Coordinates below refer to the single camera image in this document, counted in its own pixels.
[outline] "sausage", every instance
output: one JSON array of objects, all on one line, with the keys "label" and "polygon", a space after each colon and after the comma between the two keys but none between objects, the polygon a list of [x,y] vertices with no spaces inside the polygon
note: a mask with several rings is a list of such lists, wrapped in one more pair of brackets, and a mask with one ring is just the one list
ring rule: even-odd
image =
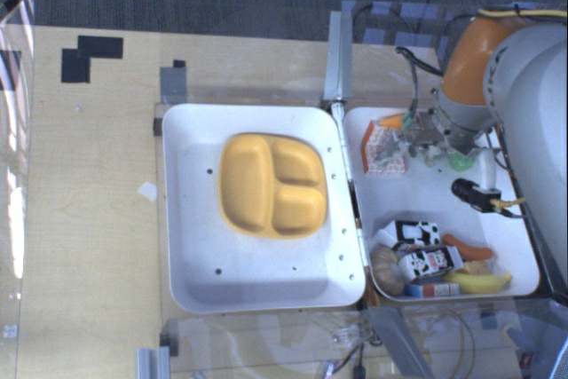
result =
[{"label": "sausage", "polygon": [[468,259],[469,261],[486,261],[493,257],[492,249],[472,247],[467,243],[459,241],[450,233],[447,233],[442,237],[442,243],[451,247],[456,247],[460,256],[464,259]]}]

